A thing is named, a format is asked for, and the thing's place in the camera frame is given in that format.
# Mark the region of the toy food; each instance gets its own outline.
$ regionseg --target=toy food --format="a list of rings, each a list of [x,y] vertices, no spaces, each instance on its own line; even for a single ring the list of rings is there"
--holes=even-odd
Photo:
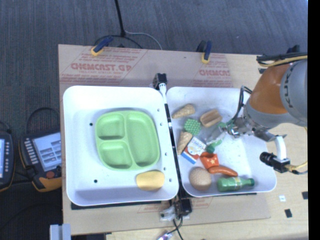
[[[219,114],[218,110],[213,109],[206,113],[204,113],[200,117],[200,122],[206,128],[213,126],[214,124],[220,122],[222,120],[222,116]]]
[[[225,166],[212,166],[208,169],[210,174],[224,174],[232,177],[238,176],[238,173],[228,167]]]
[[[195,112],[196,112],[196,110],[195,110],[194,106],[192,106],[191,104],[187,104],[183,108],[178,110],[176,113],[174,113],[172,115],[172,118],[177,119],[177,118],[186,117],[186,116],[194,114]]]
[[[215,153],[203,152],[200,155],[200,160],[206,169],[209,169],[212,166],[219,166],[218,155]]]
[[[181,153],[181,156],[187,159],[190,163],[195,164],[200,155],[205,151],[206,144],[196,137],[192,137],[186,148]]]
[[[181,155],[182,151],[184,151],[185,147],[192,139],[192,134],[190,132],[182,131],[179,136],[178,145],[176,148],[176,153]]]
[[[183,125],[184,129],[193,136],[198,135],[201,130],[201,123],[195,119],[187,119]]]
[[[162,171],[150,170],[138,174],[135,180],[141,190],[153,191],[160,189],[164,185],[165,175]]]
[[[229,177],[219,178],[217,188],[220,192],[237,191],[243,187],[253,187],[255,180],[253,178]]]
[[[196,167],[192,169],[189,174],[190,184],[199,191],[206,191],[209,189],[212,179],[210,173],[204,168]]]

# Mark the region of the toy sausage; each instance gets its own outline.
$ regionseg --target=toy sausage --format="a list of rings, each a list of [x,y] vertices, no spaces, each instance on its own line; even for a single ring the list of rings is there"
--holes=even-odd
[[[208,172],[211,174],[224,174],[232,177],[238,176],[238,173],[228,167],[225,166],[212,166],[208,169]]]

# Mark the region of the toy bread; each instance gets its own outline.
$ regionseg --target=toy bread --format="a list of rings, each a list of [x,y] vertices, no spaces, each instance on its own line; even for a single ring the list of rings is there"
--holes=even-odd
[[[175,112],[172,115],[172,118],[177,119],[177,118],[186,117],[186,116],[194,114],[195,112],[196,112],[196,110],[195,110],[194,106],[192,106],[191,104],[187,104],[183,108],[181,108],[180,110]]]
[[[222,120],[222,116],[219,114],[218,110],[213,109],[206,113],[204,113],[200,117],[200,122],[206,128],[213,126],[214,124],[220,122]]]

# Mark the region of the cardboard sheet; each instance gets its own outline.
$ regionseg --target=cardboard sheet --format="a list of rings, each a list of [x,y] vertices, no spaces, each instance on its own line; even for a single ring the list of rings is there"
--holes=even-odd
[[[74,85],[152,87],[156,73],[166,73],[167,89],[181,87],[233,87],[228,60],[212,53],[208,64],[201,53],[105,47],[101,55],[90,54],[91,46],[59,45],[60,124],[64,129],[63,94]],[[61,132],[63,223],[71,234],[94,234],[162,228],[159,211],[168,202],[72,210],[66,193],[65,133]],[[270,217],[263,194],[193,198],[193,212],[185,225],[231,222]]]

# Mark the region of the clamp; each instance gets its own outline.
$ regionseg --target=clamp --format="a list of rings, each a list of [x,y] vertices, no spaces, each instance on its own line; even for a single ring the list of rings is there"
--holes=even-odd
[[[210,61],[209,56],[210,56],[211,48],[212,48],[212,42],[210,40],[207,42],[202,40],[196,49],[197,52],[203,53],[201,56],[201,61],[204,64],[208,64]]]
[[[113,41],[113,39],[114,38],[111,35],[108,35],[105,39],[98,43],[98,45],[91,48],[91,54],[93,56],[98,56],[100,53],[103,52],[103,48],[105,46],[108,46]]]

